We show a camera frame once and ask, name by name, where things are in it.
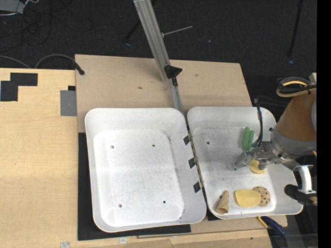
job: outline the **black clamp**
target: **black clamp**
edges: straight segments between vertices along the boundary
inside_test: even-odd
[[[165,70],[165,74],[167,75],[168,79],[172,79],[172,84],[174,86],[178,86],[178,82],[177,82],[177,75],[180,74],[180,72],[183,70],[182,68],[178,68],[178,67],[173,67],[171,65],[166,65],[164,67]]]

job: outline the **black floor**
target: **black floor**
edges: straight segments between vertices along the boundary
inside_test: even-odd
[[[157,0],[154,11],[163,33],[192,26],[164,37],[171,59],[240,63],[253,100],[257,95],[278,98],[277,78],[307,79],[317,71],[317,0],[303,0],[292,56],[287,55],[298,4],[299,0]],[[133,0],[28,3],[23,14],[0,16],[0,55],[30,67],[49,54],[152,58],[141,26],[129,36],[138,20]],[[23,66],[0,58],[0,67]],[[73,66],[68,59],[54,57],[38,67]],[[267,108],[276,120],[283,112]],[[311,214],[306,212],[305,223],[296,218],[303,234],[317,233],[317,213]]]

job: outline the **wooden table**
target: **wooden table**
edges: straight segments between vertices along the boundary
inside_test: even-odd
[[[134,60],[136,58],[82,55],[76,59],[86,74],[91,69],[100,69],[99,64],[118,61],[121,65],[123,62],[128,65],[137,61]],[[144,61],[150,63],[151,60],[140,59],[138,63],[143,64]],[[190,61],[172,61],[172,64],[192,68],[187,74],[192,75],[192,80],[197,79],[195,74],[199,76],[193,68],[196,67],[201,80],[206,80],[201,69],[208,63],[200,62],[198,67],[197,63]],[[240,65],[209,64],[213,72],[218,69],[217,73],[220,73],[222,82],[217,82],[218,85],[226,87],[223,93],[227,98],[219,102],[223,106],[251,106]],[[272,247],[267,230],[256,218],[202,221],[191,225],[190,234],[177,237],[132,236],[127,237],[127,244],[120,244],[119,238],[78,241],[78,121],[77,117],[61,116],[60,106],[60,91],[67,90],[69,85],[76,85],[76,72],[1,68],[0,81],[9,81],[11,72],[38,73],[38,86],[19,86],[18,101],[0,102],[2,247],[59,248],[66,241],[70,248]],[[195,93],[198,102],[203,102],[199,100],[200,90],[192,89],[192,84],[185,84],[184,77],[181,79],[182,82],[178,77],[184,109],[187,109],[185,100],[189,99],[187,93]],[[285,216],[275,216],[273,219],[283,226],[287,225]]]

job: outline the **green object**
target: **green object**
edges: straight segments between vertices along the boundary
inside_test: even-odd
[[[245,127],[244,137],[242,139],[242,148],[243,150],[250,150],[251,144],[254,138],[254,131],[251,130],[249,127]]]

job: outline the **white tray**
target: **white tray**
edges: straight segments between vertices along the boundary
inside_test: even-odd
[[[269,128],[276,124],[273,115],[262,108],[263,140],[270,141]],[[248,166],[234,170],[233,163],[241,154],[245,127],[254,130],[254,140],[260,132],[256,107],[194,107],[188,112],[188,123],[197,154],[209,210],[220,219],[235,219],[262,215],[298,214],[303,206],[284,193],[287,184],[297,185],[294,174],[281,164],[270,164],[266,173],[253,173]],[[266,207],[242,208],[234,191],[263,186],[272,200]],[[224,190],[230,192],[229,212],[216,213]]]
[[[106,232],[205,217],[184,116],[171,108],[97,108],[85,117],[93,218]]]

